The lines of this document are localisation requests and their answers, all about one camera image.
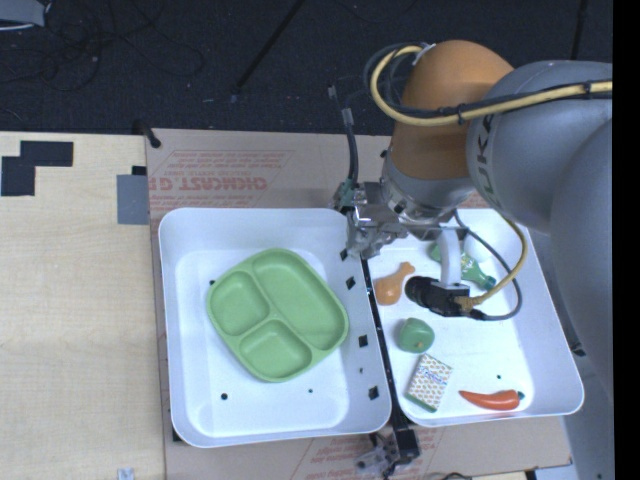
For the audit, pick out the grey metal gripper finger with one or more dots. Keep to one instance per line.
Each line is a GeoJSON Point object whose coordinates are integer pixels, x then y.
{"type": "Point", "coordinates": [384, 240]}
{"type": "Point", "coordinates": [358, 245]}

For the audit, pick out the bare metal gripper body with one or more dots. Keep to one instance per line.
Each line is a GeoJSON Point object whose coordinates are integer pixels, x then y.
{"type": "Point", "coordinates": [380, 215]}

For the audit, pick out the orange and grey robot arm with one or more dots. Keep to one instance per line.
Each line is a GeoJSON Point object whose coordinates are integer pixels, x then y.
{"type": "Point", "coordinates": [540, 158]}

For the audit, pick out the orange toy chicken drumstick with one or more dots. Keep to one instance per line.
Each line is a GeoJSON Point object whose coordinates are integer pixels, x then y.
{"type": "Point", "coordinates": [387, 288]}

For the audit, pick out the green divided plate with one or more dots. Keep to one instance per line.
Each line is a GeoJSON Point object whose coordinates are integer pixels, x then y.
{"type": "Point", "coordinates": [295, 288]}

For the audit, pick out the green plastic bottle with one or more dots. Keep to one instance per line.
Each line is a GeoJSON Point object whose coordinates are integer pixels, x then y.
{"type": "Point", "coordinates": [475, 270]}

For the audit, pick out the green toy pepper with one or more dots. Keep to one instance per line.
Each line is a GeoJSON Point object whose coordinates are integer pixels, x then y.
{"type": "Point", "coordinates": [415, 335]}

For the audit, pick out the brown cardboard board red print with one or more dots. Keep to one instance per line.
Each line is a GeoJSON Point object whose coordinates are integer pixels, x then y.
{"type": "Point", "coordinates": [240, 178]}

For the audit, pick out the white carton with orange print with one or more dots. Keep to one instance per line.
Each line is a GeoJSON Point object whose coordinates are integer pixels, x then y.
{"type": "Point", "coordinates": [429, 382]}

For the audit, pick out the white plastic tray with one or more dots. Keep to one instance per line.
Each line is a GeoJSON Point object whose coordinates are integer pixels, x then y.
{"type": "Point", "coordinates": [490, 358]}
{"type": "Point", "coordinates": [280, 408]}

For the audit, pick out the orange chili pepper green stem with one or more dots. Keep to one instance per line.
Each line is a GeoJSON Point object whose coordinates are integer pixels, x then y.
{"type": "Point", "coordinates": [492, 399]}

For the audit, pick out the black cylinder on white bracket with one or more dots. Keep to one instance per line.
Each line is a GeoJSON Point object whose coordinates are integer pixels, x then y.
{"type": "Point", "coordinates": [440, 295]}

